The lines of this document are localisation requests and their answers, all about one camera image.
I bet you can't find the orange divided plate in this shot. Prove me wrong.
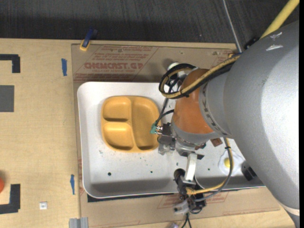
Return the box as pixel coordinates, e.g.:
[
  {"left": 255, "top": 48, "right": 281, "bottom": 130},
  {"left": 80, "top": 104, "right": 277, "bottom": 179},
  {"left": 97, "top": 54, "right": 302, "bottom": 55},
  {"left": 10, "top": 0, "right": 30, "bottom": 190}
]
[{"left": 101, "top": 95, "right": 162, "bottom": 153}]

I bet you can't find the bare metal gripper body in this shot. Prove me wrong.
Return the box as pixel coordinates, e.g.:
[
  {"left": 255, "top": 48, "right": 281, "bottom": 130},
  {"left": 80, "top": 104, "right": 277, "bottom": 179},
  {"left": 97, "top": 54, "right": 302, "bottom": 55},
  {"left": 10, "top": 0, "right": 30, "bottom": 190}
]
[{"left": 157, "top": 122, "right": 207, "bottom": 156}]

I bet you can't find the white and yellow fried egg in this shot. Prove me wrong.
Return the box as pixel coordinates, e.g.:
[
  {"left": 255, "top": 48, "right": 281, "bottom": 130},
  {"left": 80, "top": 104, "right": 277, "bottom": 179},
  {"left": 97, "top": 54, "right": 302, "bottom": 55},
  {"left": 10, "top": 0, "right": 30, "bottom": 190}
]
[{"left": 218, "top": 148, "right": 246, "bottom": 177}]

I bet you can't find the white plastic tray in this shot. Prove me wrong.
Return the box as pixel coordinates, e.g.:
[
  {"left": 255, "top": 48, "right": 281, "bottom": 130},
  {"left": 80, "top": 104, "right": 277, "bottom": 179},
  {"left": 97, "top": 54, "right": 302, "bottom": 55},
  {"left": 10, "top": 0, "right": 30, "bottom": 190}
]
[{"left": 76, "top": 81, "right": 188, "bottom": 199}]

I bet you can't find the black block with thin wires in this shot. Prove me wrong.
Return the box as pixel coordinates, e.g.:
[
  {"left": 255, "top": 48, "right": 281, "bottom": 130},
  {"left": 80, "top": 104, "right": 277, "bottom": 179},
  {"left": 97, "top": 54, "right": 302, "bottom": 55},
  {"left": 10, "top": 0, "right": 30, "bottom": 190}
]
[{"left": 187, "top": 193, "right": 206, "bottom": 211}]

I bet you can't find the brown cardboard board red print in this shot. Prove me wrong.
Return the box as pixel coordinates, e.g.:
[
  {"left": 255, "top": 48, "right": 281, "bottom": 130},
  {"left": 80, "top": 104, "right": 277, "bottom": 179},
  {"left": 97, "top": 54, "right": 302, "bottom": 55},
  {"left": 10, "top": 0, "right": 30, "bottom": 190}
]
[{"left": 71, "top": 43, "right": 281, "bottom": 228}]

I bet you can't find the black cylinder on white bracket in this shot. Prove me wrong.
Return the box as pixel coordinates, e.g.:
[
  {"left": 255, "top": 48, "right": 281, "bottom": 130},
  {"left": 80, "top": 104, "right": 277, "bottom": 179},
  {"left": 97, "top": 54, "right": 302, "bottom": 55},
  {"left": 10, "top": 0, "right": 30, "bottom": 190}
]
[{"left": 173, "top": 152, "right": 205, "bottom": 196}]

